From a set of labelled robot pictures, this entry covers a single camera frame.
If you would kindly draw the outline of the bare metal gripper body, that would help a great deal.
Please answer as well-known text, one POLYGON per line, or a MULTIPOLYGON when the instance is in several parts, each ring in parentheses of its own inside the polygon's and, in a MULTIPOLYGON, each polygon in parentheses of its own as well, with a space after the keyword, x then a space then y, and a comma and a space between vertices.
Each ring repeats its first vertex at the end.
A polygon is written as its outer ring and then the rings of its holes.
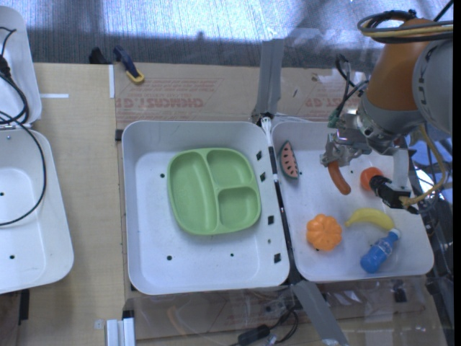
POLYGON ((335 139, 338 145, 362 148, 363 154, 372 151, 392 156, 400 146, 395 141, 409 132, 409 123, 401 116, 385 116, 383 121, 371 118, 367 113, 334 115, 335 139))

